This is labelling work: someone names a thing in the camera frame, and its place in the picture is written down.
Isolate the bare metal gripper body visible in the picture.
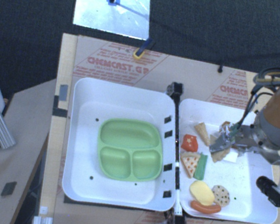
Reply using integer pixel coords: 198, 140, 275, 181
229, 123, 280, 167

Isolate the tan bread slice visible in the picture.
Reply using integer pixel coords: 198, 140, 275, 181
208, 144, 232, 166

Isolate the tan ice cream cone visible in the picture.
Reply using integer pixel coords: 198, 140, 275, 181
190, 121, 214, 147

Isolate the green pea pod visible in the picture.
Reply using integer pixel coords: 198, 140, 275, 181
192, 152, 209, 182

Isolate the red toy with yellow stars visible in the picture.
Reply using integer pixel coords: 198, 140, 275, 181
179, 133, 201, 154

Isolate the orange pizza slice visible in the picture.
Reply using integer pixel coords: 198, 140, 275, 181
177, 150, 202, 180

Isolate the white plastic tray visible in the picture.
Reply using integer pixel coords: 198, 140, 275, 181
56, 75, 195, 218
161, 97, 280, 224

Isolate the thin black and white rod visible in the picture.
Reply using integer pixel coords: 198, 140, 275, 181
154, 93, 202, 218

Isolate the tan spotted biscuit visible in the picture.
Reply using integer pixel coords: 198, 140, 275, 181
209, 184, 233, 209

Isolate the yellow toy food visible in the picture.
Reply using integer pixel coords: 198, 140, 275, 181
187, 178, 218, 208

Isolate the orange sausage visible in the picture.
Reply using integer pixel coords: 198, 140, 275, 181
189, 199, 223, 217

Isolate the green divided plate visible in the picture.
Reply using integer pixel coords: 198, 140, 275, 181
91, 114, 170, 188

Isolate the brown cardboard board red print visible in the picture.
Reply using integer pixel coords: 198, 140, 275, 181
46, 35, 280, 224

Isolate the black cylinder on white bracket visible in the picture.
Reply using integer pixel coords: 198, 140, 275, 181
252, 156, 280, 208

